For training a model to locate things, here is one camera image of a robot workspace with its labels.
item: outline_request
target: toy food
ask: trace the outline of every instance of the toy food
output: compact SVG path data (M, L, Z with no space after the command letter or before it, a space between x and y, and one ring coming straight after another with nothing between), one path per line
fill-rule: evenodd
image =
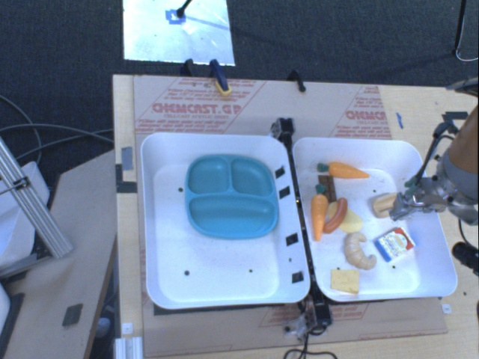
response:
M311 220L313 221L314 240L319 241L323 234L328 198L324 194L316 194L311 200Z
M337 208L337 202L330 203L328 206L328 217L331 218L336 213ZM356 231L360 231L360 229L362 229L362 218L348 207L346 217L344 217L344 220L341 222L338 228L346 233L355 233Z
M366 241L366 237L363 233L348 234L344 241L344 255L347 261L358 269L371 270L376 265L376 256L370 255L366 257L359 245L359 242Z
M352 270L331 270L331 288L334 290L359 293L359 271Z
M373 202L374 215L377 218L386 218L389 216L389 210L392 209L396 200L396 193L384 194Z
M329 165L318 164L318 171L327 171L331 176L337 178L368 178L369 174L365 171L361 171L354 168L351 165L344 164L343 162L331 162Z
M411 236L402 228L396 227L377 239L374 244L386 262L392 261L415 247Z
M332 233L335 231L341 222L346 217L347 213L347 199L340 198L338 200L338 205L336 206L335 214L324 224L323 232L324 233Z
M324 174L320 174L317 176L319 185L324 188L323 194L328 198L328 201L336 202L338 199L336 198L336 188L335 188L335 179L331 176L325 176Z

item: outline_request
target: metal sheet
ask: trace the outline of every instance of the metal sheet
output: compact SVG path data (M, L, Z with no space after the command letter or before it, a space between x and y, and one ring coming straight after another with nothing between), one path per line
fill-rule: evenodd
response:
M184 2L123 0L125 59L234 66L226 0L193 0L178 19Z

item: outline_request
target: yellow cheese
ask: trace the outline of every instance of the yellow cheese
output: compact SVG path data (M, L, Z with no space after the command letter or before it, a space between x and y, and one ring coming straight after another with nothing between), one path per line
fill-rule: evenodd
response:
M336 213L336 209L338 208L337 202L331 202L328 207L328 217L329 219ZM360 231L362 228L362 219L359 215L357 215L354 211L348 208L346 217L341 222L338 227L339 229L345 231L346 233L355 233L356 231Z
M331 288L349 292L359 293L359 270L331 270Z

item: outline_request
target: white tray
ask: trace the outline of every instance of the white tray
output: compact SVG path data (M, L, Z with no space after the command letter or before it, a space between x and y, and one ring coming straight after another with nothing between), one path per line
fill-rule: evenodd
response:
M185 178L190 164L211 154L257 159L275 178L280 199L275 228L256 239L218 239L188 221ZM141 145L147 291L167 309L294 303L309 291L287 152L271 137L156 133Z
M376 218L373 199L381 194L404 191L404 183L417 173L421 157L402 141L347 138L303 138L294 146L294 159L308 229L311 254L321 291L335 301L372 301L450 295L457 285L451 254L436 213L415 214L405 221ZM375 254L376 267L360 271L359 294L331 289L331 270L355 269L344 256L342 230L312 238L311 198L318 183L317 163L339 161L361 168L368 179L335 179L337 197L345 197L352 211L363 219L361 232L368 241L361 244L366 255ZM387 263L373 240L394 227L404 227L416 246Z

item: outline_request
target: black clip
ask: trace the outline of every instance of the black clip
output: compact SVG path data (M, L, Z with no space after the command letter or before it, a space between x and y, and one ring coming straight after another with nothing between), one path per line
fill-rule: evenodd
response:
M193 60L189 58L186 60L180 68L180 75L186 77L193 77ZM225 72L222 66L216 59L210 61L210 77L215 78L215 86L219 90L222 96L229 96L231 94L231 87L226 79Z
M290 73L290 75L286 79L287 81L297 81L298 82L298 89L301 93L306 92L306 86L299 74L299 72L296 69L293 69Z
M11 188L8 188L4 191L0 191L0 195L8 193L9 191L20 190L21 188L26 188L27 186L30 186L30 179L27 176L25 176L15 181Z

